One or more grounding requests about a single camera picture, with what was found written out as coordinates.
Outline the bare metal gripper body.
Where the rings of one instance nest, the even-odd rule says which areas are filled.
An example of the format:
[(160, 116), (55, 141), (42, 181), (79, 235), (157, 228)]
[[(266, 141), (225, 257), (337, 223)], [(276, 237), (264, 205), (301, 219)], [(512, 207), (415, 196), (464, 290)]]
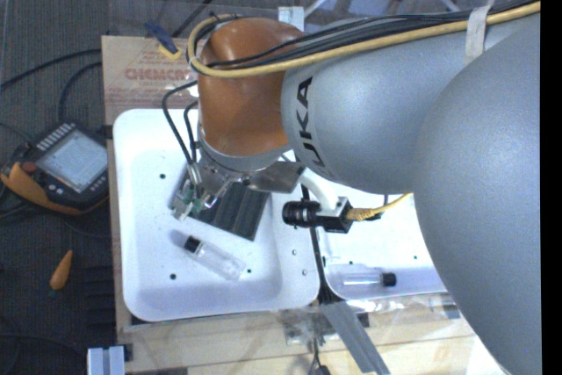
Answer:
[(292, 192), (303, 172), (301, 164), (287, 161), (247, 173), (200, 162), (186, 168), (170, 210), (178, 220), (199, 220), (252, 241), (270, 194)]

